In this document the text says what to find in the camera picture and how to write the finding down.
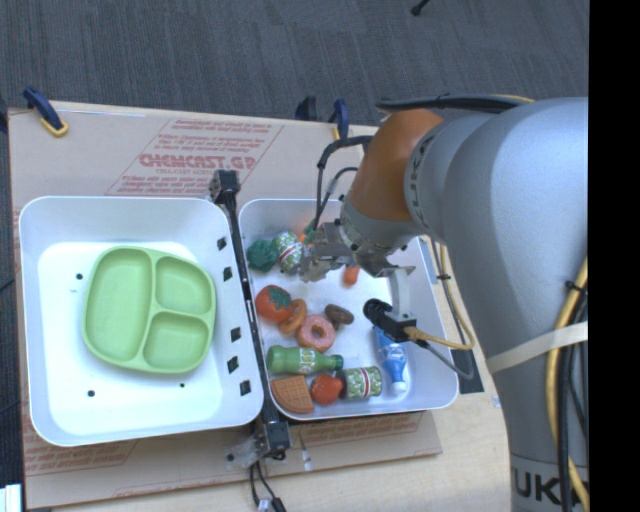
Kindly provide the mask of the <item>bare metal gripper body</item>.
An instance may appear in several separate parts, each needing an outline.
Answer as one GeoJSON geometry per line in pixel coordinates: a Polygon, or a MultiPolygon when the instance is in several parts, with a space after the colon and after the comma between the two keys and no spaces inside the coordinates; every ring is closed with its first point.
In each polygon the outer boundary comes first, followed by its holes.
{"type": "Polygon", "coordinates": [[[415,237],[416,225],[409,221],[341,221],[323,223],[313,244],[332,270],[359,266],[370,276],[388,276],[397,268],[389,257],[415,237]]]}

